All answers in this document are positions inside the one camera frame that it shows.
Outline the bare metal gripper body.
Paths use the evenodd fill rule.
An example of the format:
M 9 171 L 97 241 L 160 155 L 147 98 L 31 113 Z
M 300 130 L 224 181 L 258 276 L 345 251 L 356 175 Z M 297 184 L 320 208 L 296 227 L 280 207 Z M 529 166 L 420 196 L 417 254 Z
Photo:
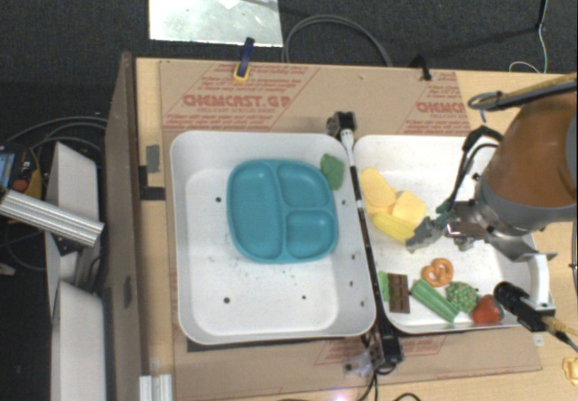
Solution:
M 490 244 L 510 261 L 527 261 L 537 254 L 529 231 L 509 226 L 489 206 L 474 200 L 456 202 L 445 223 L 447 238 L 475 237 L 475 242 Z

